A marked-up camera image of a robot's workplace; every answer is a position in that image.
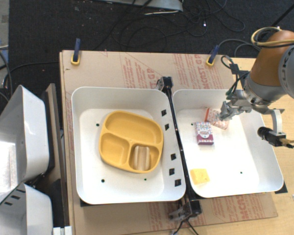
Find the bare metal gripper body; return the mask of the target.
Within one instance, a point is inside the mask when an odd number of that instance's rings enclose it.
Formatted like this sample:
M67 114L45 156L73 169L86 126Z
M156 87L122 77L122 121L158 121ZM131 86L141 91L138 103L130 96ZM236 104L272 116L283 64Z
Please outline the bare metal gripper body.
M236 90L231 96L228 106L231 108L239 108L239 114L250 113L252 106L246 99L243 90Z

